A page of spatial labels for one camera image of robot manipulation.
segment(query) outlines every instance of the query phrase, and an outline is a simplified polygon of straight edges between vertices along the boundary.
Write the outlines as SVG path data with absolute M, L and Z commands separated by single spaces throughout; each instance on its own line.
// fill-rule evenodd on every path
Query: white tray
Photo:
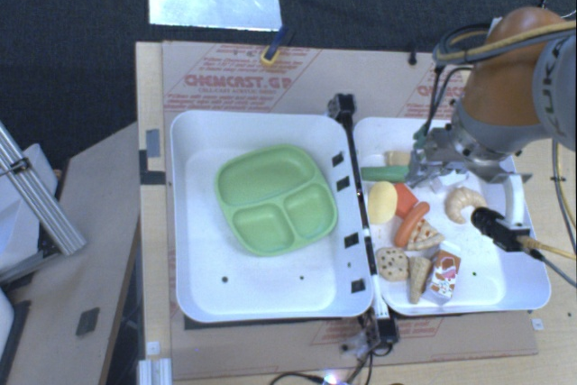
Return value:
M 354 130 L 360 166 L 384 165 L 385 151 L 410 151 L 412 133 L 416 132 L 422 123 L 423 121 L 417 119 L 398 118 L 361 120 Z M 502 165 L 509 171 L 515 169 L 510 158 Z M 363 184 L 365 200 L 371 185 L 370 182 Z M 505 215 L 505 192 L 502 186 L 489 185 L 474 175 L 470 175 L 463 185 L 481 192 L 489 208 Z M 425 186 L 415 188 L 414 193 L 419 200 L 431 205 L 431 211 L 426 216 L 431 225 L 443 233 L 447 241 L 461 247 L 462 263 L 453 299 L 443 306 L 422 298 L 418 304 L 413 305 L 408 301 L 407 282 L 387 282 L 380 278 L 382 296 L 392 309 L 407 316 L 421 316 L 537 309 L 547 303 L 551 286 L 542 262 L 523 252 L 502 251 L 469 221 L 467 225 L 451 222 L 444 213 L 446 192 L 436 194 L 430 187 Z M 471 211 L 471 207 L 465 208 L 463 216 L 469 215 Z M 531 225 L 527 207 L 524 223 Z M 393 245 L 394 232 L 399 225 L 400 219 L 394 217 L 384 225 L 371 226 L 375 252 L 380 247 Z M 408 252 L 408 255 L 425 253 Z
M 177 299 L 200 322 L 357 316 L 373 291 L 343 128 L 321 115 L 189 111 L 170 129 Z M 236 239 L 215 195 L 215 175 L 230 159 L 294 144 L 313 158 L 332 189 L 335 229 L 294 252 L 261 257 Z M 343 161 L 333 167 L 333 157 Z M 337 191 L 345 177 L 350 187 Z M 346 247 L 344 238 L 359 234 Z M 362 280 L 364 289 L 359 290 Z

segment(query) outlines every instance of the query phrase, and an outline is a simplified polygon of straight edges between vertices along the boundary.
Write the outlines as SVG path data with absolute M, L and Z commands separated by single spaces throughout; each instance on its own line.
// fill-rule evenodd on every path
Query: hot dog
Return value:
M 419 202 L 416 206 L 409 210 L 405 220 L 400 225 L 395 235 L 395 245 L 397 247 L 405 247 L 408 243 L 408 238 L 411 235 L 413 228 L 417 226 L 417 223 L 425 216 L 425 214 L 431 209 L 428 202 Z

